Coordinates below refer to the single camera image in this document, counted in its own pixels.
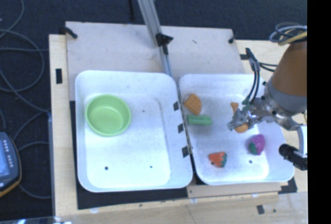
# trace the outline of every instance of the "wooden table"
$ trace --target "wooden table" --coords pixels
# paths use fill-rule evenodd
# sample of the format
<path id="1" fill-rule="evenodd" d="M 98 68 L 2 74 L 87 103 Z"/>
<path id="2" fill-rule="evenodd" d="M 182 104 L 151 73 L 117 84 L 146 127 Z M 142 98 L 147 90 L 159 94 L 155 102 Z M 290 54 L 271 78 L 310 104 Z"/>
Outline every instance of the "wooden table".
<path id="1" fill-rule="evenodd" d="M 237 40 L 240 54 L 249 47 L 256 58 L 277 64 L 286 47 L 269 41 Z M 278 194 L 287 183 L 233 185 L 227 188 L 188 186 L 187 199 L 124 204 L 78 210 L 69 109 L 67 42 L 64 35 L 50 35 L 50 73 L 54 161 L 54 206 L 56 221 L 73 223 L 289 223 L 308 222 L 307 171 L 295 169 L 298 192 Z M 246 73 L 252 74 L 248 61 Z M 62 81 L 56 84 L 56 70 Z M 262 70 L 268 80 L 271 72 Z M 303 115 L 295 117 L 305 123 Z M 298 147 L 295 132 L 283 131 L 288 144 Z"/>

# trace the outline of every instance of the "handheld device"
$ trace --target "handheld device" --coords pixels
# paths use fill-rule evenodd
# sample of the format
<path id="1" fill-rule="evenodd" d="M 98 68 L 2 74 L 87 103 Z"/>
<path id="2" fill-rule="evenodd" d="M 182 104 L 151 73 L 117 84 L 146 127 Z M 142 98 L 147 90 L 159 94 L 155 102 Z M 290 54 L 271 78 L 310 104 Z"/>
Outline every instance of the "handheld device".
<path id="1" fill-rule="evenodd" d="M 17 187 L 21 178 L 21 162 L 14 142 L 0 132 L 0 198 Z"/>

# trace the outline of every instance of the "device screen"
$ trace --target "device screen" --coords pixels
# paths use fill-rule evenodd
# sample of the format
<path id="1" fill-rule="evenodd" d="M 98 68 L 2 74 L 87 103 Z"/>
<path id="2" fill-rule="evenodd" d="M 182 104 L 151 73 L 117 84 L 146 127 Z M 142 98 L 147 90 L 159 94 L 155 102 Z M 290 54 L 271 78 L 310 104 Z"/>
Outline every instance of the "device screen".
<path id="1" fill-rule="evenodd" d="M 5 156 L 5 150 L 2 146 L 2 142 L 0 142 L 0 177 L 8 174 L 9 174 L 9 168 Z"/>

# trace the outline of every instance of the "strawberry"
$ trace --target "strawberry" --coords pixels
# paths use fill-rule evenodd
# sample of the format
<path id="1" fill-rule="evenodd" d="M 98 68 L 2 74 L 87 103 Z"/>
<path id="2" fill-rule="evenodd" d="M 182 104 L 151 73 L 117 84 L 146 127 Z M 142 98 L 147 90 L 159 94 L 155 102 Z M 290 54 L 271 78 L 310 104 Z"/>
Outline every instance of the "strawberry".
<path id="1" fill-rule="evenodd" d="M 225 152 L 217 152 L 208 155 L 209 160 L 213 165 L 219 168 L 223 168 L 227 163 L 227 154 Z"/>
<path id="2" fill-rule="evenodd" d="M 251 139 L 248 149 L 251 154 L 260 155 L 264 149 L 264 144 L 264 136 L 262 134 L 258 134 Z"/>

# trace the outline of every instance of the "white tray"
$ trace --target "white tray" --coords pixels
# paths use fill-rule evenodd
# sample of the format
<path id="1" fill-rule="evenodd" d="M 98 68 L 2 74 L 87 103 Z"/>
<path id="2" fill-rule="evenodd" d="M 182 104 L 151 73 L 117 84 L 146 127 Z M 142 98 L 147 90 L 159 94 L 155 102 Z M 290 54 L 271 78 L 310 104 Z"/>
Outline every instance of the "white tray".
<path id="1" fill-rule="evenodd" d="M 279 125 L 263 122 L 241 134 L 227 128 L 233 115 L 230 103 L 239 102 L 241 107 L 252 84 L 250 74 L 188 74 L 179 81 L 183 101 L 195 93 L 202 102 L 201 114 L 213 120 L 209 126 L 187 127 L 197 175 L 206 184 L 285 182 L 293 177 L 293 165 L 278 153 L 279 146 L 285 143 Z M 260 85 L 258 97 L 263 92 L 264 86 Z M 185 116 L 191 114 L 186 108 L 183 111 Z M 248 152 L 247 145 L 249 139 L 259 133 L 265 136 L 265 149 L 257 156 Z M 227 153 L 224 168 L 210 163 L 208 155 L 215 152 Z"/>
<path id="2" fill-rule="evenodd" d="M 95 134 L 84 118 L 87 102 L 112 94 L 129 105 L 129 128 Z M 163 73 L 84 71 L 76 78 L 78 179 L 91 192 L 182 188 L 193 176 L 177 87 Z"/>

